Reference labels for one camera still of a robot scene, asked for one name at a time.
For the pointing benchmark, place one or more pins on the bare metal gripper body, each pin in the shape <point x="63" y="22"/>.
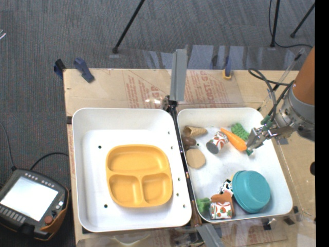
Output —
<point x="293" y="123"/>

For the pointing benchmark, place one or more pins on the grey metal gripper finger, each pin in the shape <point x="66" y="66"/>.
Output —
<point x="260" y="140"/>
<point x="252" y="138"/>

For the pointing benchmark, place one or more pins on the orange carrot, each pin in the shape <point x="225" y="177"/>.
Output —
<point x="235" y="140"/>

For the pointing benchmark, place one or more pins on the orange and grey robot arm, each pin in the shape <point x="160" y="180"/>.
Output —
<point x="306" y="81"/>

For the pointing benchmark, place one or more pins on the green studded block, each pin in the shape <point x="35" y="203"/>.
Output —
<point x="240" y="131"/>

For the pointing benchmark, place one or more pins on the white plastic tray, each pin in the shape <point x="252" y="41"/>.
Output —
<point x="231" y="163"/>
<point x="92" y="127"/>

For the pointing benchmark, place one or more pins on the white can orange print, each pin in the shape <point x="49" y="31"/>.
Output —
<point x="218" y="142"/>

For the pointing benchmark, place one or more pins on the teal bowl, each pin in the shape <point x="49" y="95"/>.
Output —
<point x="251" y="192"/>

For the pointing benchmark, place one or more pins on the black and white carton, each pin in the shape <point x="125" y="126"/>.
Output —
<point x="226" y="186"/>

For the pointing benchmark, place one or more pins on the tan waffle cone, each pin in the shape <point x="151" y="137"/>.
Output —
<point x="195" y="131"/>

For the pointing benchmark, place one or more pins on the tan round biscuit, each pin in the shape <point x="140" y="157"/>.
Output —
<point x="195" y="158"/>

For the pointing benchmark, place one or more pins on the brown chocolate doughnut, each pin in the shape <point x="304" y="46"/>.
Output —
<point x="188" y="141"/>

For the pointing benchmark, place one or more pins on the brown bread slice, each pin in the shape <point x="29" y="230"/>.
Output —
<point x="224" y="197"/>

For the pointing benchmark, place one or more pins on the white can strawberry print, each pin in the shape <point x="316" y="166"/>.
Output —
<point x="220" y="211"/>

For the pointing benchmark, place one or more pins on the green toy broccoli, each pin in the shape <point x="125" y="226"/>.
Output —
<point x="203" y="204"/>

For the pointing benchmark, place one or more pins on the black tripod stand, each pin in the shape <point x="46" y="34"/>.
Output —
<point x="131" y="22"/>
<point x="276" y="17"/>

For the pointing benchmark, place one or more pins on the yellow divided plate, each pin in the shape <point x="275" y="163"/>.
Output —
<point x="138" y="175"/>

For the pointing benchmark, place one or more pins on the brown cardboard board red print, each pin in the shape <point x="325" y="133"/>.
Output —
<point x="108" y="89"/>

